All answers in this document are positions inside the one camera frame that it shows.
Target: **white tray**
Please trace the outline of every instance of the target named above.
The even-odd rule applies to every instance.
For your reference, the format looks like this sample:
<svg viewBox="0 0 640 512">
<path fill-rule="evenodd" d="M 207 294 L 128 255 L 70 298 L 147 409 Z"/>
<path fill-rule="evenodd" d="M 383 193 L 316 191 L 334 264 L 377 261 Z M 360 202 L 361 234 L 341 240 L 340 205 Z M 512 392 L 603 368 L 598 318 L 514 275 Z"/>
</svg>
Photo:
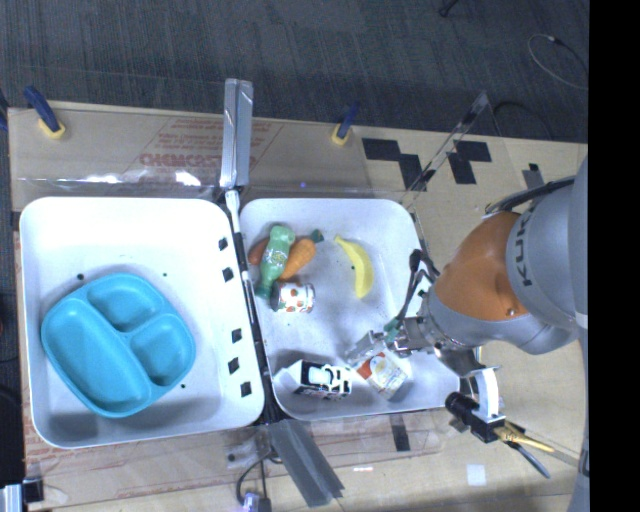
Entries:
<svg viewBox="0 0 640 512">
<path fill-rule="evenodd" d="M 264 390 L 231 229 L 216 205 L 42 198 L 22 212 L 20 240 L 31 409 L 47 442 L 96 446 L 225 430 L 258 418 Z M 229 281 L 225 269 L 234 276 Z M 133 416 L 110 419 L 90 411 L 62 382 L 39 332 L 45 313 L 64 295 L 117 271 L 140 275 L 167 297 L 189 326 L 197 352 L 174 389 Z"/>
<path fill-rule="evenodd" d="M 315 258 L 299 273 L 303 283 L 315 287 L 310 313 L 276 313 L 256 297 L 272 375 L 298 359 L 346 364 L 343 356 L 351 344 L 369 330 L 382 331 L 402 307 L 410 276 L 409 255 L 420 248 L 411 216 L 386 199 L 257 199 L 240 213 L 247 251 L 268 236 L 275 223 L 291 227 L 299 236 L 320 229 L 325 240 L 317 244 Z M 351 263 L 333 241 L 336 234 L 360 243 L 372 260 L 374 285 L 362 300 L 353 290 Z M 257 283 L 258 267 L 251 267 L 250 273 Z M 459 378 L 435 356 L 415 354 L 401 360 L 401 365 L 410 379 L 393 401 L 378 396 L 358 375 L 351 395 L 340 401 L 294 395 L 277 380 L 274 392 L 290 416 L 318 420 L 442 407 L 449 393 L 459 389 Z"/>
</svg>

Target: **dark gray floor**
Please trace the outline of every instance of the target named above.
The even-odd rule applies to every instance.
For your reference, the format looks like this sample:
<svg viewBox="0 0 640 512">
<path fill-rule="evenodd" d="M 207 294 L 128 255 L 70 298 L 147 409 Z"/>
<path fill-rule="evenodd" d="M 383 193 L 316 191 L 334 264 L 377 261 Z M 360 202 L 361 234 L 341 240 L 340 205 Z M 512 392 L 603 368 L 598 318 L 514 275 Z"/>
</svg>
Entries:
<svg viewBox="0 0 640 512">
<path fill-rule="evenodd" d="M 33 84 L 220 112 L 233 77 L 253 82 L 257 117 L 335 122 L 358 100 L 357 124 L 435 131 L 485 90 L 503 135 L 587 142 L 589 0 L 460 0 L 442 16 L 445 3 L 7 0 L 0 87 L 16 106 Z M 8 175 L 0 132 L 0 486 L 20 451 Z"/>
</svg>

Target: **green bottle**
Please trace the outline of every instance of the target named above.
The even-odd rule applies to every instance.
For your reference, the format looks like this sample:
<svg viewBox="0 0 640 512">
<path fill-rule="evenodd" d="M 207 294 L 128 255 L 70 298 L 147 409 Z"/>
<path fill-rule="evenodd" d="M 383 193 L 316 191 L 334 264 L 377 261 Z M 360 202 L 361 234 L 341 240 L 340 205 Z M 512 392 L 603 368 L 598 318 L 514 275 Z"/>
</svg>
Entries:
<svg viewBox="0 0 640 512">
<path fill-rule="evenodd" d="M 289 249 L 295 239 L 295 233 L 285 226 L 276 225 L 271 228 L 269 243 L 260 262 L 261 280 L 256 288 L 258 297 L 269 299 L 271 296 L 273 282 L 284 272 L 289 258 Z"/>
</svg>

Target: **yellow banana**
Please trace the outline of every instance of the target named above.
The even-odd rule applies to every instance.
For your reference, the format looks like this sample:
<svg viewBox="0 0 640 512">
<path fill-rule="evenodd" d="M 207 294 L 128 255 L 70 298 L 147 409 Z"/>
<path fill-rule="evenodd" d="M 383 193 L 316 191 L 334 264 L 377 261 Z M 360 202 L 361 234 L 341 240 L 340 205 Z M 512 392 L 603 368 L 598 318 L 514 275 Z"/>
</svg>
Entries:
<svg viewBox="0 0 640 512">
<path fill-rule="evenodd" d="M 373 265 L 364 248 L 355 242 L 348 242 L 340 235 L 336 235 L 334 241 L 347 253 L 356 273 L 354 283 L 356 296 L 361 299 L 371 291 L 373 286 Z"/>
</svg>

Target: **divided blue plate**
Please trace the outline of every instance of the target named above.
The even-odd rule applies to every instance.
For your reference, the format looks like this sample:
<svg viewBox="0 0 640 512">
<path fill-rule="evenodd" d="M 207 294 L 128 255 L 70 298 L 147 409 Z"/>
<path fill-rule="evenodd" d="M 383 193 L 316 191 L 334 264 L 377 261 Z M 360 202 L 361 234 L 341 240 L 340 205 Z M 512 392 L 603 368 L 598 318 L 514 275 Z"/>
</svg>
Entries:
<svg viewBox="0 0 640 512">
<path fill-rule="evenodd" d="M 145 409 L 191 370 L 195 341 L 151 283 L 114 273 L 87 283 L 45 315 L 40 332 L 51 364 L 101 416 Z"/>
</svg>

